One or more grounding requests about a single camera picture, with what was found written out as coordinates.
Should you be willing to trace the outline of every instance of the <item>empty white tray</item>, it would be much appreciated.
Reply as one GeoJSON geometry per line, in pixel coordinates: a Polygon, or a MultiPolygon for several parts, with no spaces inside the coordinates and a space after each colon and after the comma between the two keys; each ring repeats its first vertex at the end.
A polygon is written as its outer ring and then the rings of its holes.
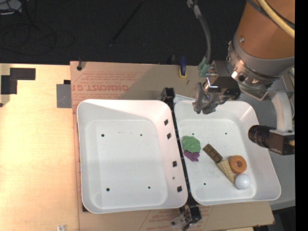
{"type": "Polygon", "coordinates": [[[251,105],[227,101],[208,115],[197,114],[193,101],[175,105],[181,143],[183,136],[194,136],[201,148],[210,143],[224,159],[241,155],[247,162],[245,171],[251,178],[246,190],[239,190],[201,150],[199,161],[184,157],[193,198],[202,205],[274,200],[281,194],[280,184],[266,148],[251,142],[248,131],[258,120],[251,105]]]}
{"type": "Polygon", "coordinates": [[[188,198],[170,108],[85,100],[77,108],[81,189],[92,213],[176,208],[188,198]]]}

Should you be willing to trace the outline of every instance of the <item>cardboard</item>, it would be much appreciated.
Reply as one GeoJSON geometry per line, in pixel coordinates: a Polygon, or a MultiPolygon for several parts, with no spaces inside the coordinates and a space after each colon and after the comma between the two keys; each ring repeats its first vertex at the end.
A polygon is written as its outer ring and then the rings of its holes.
{"type": "MultiPolygon", "coordinates": [[[[163,88],[194,98],[199,78],[197,66],[186,66],[187,77],[179,77],[178,65],[71,62],[71,90],[77,172],[79,228],[81,231],[176,231],[170,222],[179,209],[93,214],[83,210],[76,109],[86,99],[157,100],[163,88]]],[[[267,201],[200,206],[202,219],[190,231],[210,231],[270,225],[274,217],[267,201]]]]}

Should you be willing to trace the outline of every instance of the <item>white ball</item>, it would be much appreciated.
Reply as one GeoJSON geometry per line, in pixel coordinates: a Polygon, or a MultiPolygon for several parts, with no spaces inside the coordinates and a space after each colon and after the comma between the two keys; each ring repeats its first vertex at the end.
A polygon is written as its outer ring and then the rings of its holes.
{"type": "Polygon", "coordinates": [[[235,185],[240,190],[247,189],[250,186],[250,184],[251,184],[251,180],[250,180],[249,175],[247,175],[247,174],[239,174],[235,178],[235,185]]]}

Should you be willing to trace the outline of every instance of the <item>light wood surface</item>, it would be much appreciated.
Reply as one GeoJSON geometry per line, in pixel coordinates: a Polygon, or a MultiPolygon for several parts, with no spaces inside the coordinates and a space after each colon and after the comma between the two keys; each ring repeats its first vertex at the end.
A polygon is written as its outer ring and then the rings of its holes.
{"type": "Polygon", "coordinates": [[[70,68],[0,64],[1,74],[9,67],[36,68],[36,80],[19,80],[17,95],[0,108],[1,230],[77,231],[72,109],[56,100],[70,68]]]}

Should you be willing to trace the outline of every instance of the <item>yellow cable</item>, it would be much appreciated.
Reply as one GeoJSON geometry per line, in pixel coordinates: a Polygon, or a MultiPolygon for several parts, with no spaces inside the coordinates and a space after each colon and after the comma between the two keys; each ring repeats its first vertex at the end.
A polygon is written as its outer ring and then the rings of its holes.
{"type": "Polygon", "coordinates": [[[295,30],[291,28],[282,18],[280,18],[275,11],[267,4],[265,0],[257,0],[260,6],[268,14],[268,16],[277,23],[280,28],[289,34],[291,37],[295,38],[295,30]]]}

